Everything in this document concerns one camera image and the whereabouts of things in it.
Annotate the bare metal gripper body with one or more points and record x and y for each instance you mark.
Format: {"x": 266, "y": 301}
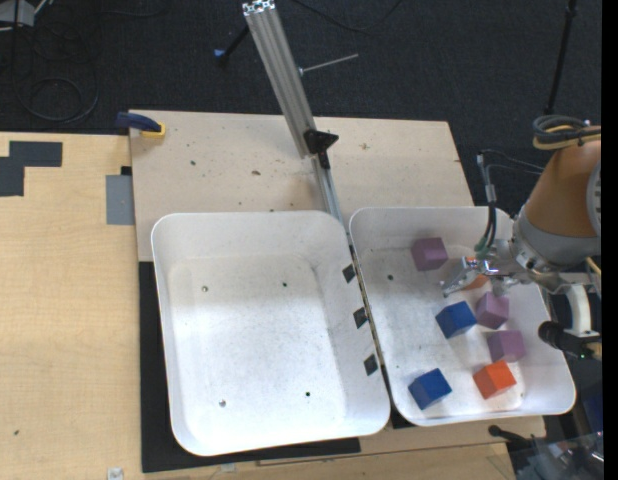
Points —
{"x": 524, "y": 263}

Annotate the purple cube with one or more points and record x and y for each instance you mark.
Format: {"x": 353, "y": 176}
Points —
{"x": 429, "y": 254}
{"x": 506, "y": 345}
{"x": 493, "y": 310}

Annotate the pale wood board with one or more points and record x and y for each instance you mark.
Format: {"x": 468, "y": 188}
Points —
{"x": 229, "y": 168}

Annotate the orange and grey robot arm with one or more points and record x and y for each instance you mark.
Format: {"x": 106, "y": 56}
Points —
{"x": 564, "y": 198}

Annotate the blue cube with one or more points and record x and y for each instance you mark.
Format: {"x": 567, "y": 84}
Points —
{"x": 429, "y": 389}
{"x": 455, "y": 319}

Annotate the black cylinder on white bracket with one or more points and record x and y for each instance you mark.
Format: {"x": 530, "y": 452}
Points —
{"x": 579, "y": 318}

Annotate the white plastic tray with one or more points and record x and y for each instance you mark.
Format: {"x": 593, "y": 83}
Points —
{"x": 419, "y": 308}
{"x": 259, "y": 343}

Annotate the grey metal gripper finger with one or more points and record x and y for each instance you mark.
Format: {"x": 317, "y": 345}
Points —
{"x": 461, "y": 278}
{"x": 500, "y": 287}

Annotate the orange cube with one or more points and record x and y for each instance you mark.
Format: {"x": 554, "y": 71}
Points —
{"x": 476, "y": 283}
{"x": 494, "y": 379}

